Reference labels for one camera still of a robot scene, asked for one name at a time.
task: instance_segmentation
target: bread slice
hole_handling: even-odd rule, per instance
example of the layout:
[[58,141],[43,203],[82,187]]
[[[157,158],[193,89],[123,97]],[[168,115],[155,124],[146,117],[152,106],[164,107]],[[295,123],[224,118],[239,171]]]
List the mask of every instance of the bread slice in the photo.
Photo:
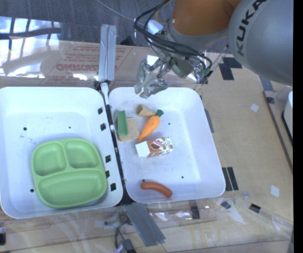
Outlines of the bread slice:
[[140,104],[139,106],[136,107],[136,114],[140,116],[148,117],[148,116],[156,115],[156,112]]
[[126,136],[119,136],[119,141],[125,142],[130,140],[137,140],[140,136],[140,132],[137,128],[137,121],[134,118],[127,118],[127,125],[128,125],[128,135]]

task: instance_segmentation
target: orange carrot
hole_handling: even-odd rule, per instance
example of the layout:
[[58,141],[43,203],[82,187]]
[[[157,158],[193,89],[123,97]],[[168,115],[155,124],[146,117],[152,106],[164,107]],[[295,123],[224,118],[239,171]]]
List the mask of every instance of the orange carrot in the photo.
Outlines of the orange carrot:
[[137,139],[138,142],[144,140],[148,137],[160,124],[160,116],[163,114],[163,111],[157,110],[156,115],[151,116],[144,128],[141,131],[139,138]]

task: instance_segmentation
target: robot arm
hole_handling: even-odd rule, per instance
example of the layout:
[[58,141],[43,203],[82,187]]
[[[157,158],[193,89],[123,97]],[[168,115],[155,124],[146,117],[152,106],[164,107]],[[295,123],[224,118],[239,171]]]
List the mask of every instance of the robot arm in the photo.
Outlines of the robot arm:
[[[289,18],[292,19],[293,0],[292,5],[291,0],[176,0],[164,29],[155,35],[147,32],[148,22],[169,1],[141,14],[134,24],[159,57],[154,65],[146,61],[140,64],[135,92],[143,89],[141,97],[148,98],[168,88],[163,77],[170,70],[180,78],[192,72],[198,80],[209,76],[212,61],[204,56],[204,51],[223,37],[228,37],[230,52],[245,67],[292,85],[293,21]],[[140,27],[138,21],[147,14],[147,22]],[[276,20],[283,16],[283,21]]]

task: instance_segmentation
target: green divided plate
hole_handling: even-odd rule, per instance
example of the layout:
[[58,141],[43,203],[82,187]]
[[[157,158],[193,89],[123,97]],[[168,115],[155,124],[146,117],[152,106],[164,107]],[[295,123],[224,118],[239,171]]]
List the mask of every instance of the green divided plate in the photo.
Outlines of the green divided plate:
[[107,189],[99,151],[84,139],[61,139],[40,144],[32,153],[32,174],[40,199],[54,208],[95,201]]

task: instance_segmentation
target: toy sausage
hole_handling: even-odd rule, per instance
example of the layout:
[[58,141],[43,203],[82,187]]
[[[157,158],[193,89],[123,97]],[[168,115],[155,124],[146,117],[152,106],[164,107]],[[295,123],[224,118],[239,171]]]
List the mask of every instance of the toy sausage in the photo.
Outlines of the toy sausage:
[[161,192],[167,198],[170,198],[173,195],[173,192],[164,186],[163,184],[156,183],[156,182],[143,182],[141,184],[142,189],[153,189]]

